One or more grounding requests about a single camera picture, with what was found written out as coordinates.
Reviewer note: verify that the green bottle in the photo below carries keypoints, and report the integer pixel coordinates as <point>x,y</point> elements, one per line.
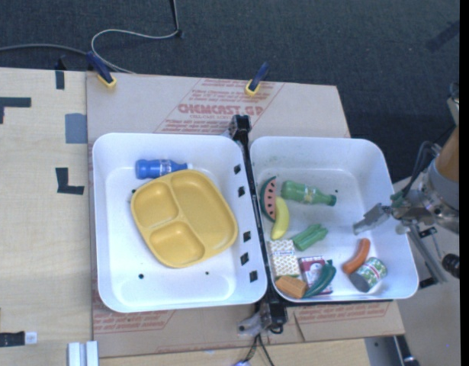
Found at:
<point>300,193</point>

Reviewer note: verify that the red carton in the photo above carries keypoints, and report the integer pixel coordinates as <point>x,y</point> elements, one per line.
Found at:
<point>312,271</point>

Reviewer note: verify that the orange sausage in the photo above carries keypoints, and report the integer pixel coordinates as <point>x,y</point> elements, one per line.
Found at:
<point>358,257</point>

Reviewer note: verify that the green and white can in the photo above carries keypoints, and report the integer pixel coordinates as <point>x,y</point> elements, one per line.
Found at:
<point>373,272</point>

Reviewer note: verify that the brown cardboard board red print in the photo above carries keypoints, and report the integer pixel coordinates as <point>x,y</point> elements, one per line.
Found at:
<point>142,105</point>

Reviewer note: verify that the pale yellow patterned carton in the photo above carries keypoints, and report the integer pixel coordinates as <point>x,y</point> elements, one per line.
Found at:
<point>283,259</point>

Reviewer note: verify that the white plastic tray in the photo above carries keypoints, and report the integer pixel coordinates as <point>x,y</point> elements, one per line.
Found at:
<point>116,242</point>
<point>356,166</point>

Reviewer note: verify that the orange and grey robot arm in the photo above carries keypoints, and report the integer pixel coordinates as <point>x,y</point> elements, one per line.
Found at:
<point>447,158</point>

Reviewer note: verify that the orange bread wedge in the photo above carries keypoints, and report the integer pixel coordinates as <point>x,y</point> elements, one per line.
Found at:
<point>291,286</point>

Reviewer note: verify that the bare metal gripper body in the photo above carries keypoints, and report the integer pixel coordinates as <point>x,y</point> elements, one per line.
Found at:
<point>423,210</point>

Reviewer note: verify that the watermelon slice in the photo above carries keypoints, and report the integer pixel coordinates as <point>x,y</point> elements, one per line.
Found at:
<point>268,198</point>

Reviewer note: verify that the yellow divided plate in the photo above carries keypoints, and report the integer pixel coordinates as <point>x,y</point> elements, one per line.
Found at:
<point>196,200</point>

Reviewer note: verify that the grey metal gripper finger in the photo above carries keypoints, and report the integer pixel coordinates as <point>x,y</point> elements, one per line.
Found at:
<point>380,211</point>
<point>365,225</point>

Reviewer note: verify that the green celery stalks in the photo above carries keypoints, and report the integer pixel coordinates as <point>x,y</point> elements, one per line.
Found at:
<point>308,238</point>

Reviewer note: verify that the yellow banana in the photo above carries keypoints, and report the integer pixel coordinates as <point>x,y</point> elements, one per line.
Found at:
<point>282,219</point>

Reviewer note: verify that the thin black rod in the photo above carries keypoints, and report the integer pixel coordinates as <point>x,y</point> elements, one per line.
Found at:
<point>253,193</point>

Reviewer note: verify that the blue bottle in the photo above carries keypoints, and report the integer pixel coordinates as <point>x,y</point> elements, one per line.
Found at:
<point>154,168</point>

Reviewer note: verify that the black cylinder on white bracket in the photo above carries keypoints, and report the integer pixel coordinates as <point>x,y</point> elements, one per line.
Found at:
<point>450,265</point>

